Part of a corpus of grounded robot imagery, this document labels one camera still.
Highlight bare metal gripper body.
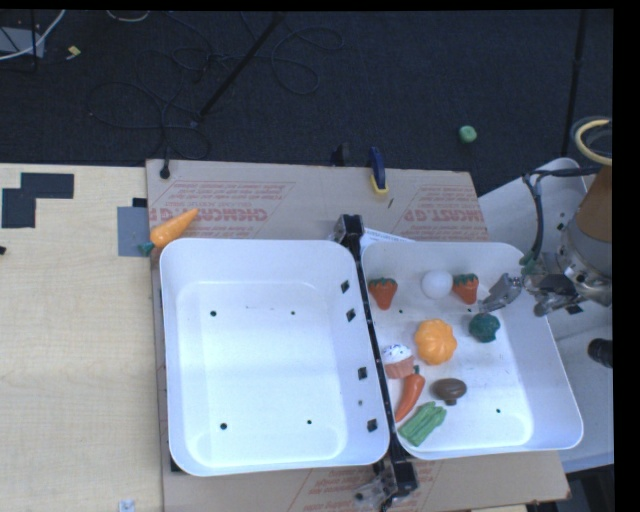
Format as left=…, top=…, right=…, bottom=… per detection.
left=521, top=243, right=613, bottom=318

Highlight red strawberry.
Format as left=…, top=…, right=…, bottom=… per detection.
left=368, top=277, right=400, bottom=312
left=451, top=272, right=480, bottom=306

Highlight green broccoli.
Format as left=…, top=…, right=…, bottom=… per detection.
left=468, top=312, right=502, bottom=344

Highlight white ball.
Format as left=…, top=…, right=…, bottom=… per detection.
left=420, top=269, right=455, bottom=301

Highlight orange pumpkin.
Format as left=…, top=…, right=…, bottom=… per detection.
left=413, top=318, right=459, bottom=367

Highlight white plastic tray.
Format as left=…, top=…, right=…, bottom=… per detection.
left=359, top=241, right=585, bottom=461
left=158, top=237, right=392, bottom=478

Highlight brown mushroom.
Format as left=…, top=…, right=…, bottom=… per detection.
left=430, top=377, right=469, bottom=407

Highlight white frosted cupcake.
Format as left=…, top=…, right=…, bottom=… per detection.
left=380, top=343, right=417, bottom=380

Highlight white paper sheet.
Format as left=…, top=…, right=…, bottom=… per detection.
left=360, top=227, right=417, bottom=248

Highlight thin black rod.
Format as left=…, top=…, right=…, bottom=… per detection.
left=344, top=233, right=404, bottom=464

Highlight small orange carrot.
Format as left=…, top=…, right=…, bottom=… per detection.
left=393, top=365, right=427, bottom=424

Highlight green asparagus bundle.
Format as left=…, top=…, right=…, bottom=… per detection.
left=397, top=401, right=449, bottom=448

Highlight brown cardboard board red print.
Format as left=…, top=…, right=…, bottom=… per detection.
left=144, top=158, right=572, bottom=512

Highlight large orange carrot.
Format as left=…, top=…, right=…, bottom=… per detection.
left=138, top=207, right=200, bottom=257

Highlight black cylinder on white bracket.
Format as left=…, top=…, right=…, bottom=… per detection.
left=587, top=337, right=614, bottom=370

